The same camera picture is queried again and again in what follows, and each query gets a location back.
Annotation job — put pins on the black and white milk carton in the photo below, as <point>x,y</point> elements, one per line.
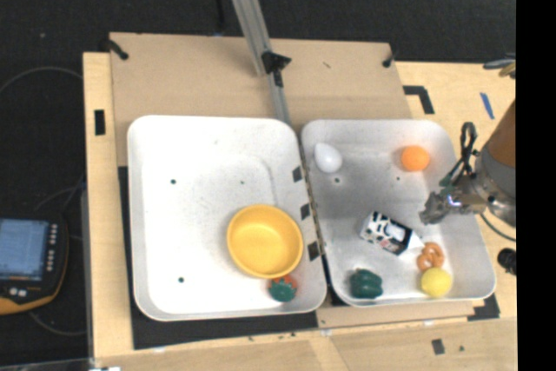
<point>384,232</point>

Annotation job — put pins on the green bell pepper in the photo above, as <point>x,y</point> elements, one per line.
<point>366,284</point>

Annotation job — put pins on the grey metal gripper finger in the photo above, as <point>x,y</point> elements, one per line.
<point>428,215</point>
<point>441,200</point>

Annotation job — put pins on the brown cardboard board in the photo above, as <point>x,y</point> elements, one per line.
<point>195,78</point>

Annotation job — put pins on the black cylinder on white bracket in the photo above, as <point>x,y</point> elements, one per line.
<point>507,260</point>

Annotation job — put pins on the white plastic tray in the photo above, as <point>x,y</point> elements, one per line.
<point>195,230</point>
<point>373,191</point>

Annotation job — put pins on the yellow ball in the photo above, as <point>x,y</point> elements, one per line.
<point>435,282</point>

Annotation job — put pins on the yellow bowl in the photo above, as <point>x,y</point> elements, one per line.
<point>264,241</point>

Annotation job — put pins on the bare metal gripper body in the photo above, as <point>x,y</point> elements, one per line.
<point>471,199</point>

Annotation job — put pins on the white egg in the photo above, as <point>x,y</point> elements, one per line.
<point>327,158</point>

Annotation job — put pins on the red strawberry with green top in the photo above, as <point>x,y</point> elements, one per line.
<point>282,289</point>

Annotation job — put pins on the orange pretzel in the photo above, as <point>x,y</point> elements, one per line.
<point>431,256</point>

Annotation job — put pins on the orange ball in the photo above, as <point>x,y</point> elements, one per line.
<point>415,158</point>

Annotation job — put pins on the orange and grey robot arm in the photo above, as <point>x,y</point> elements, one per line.
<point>504,139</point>

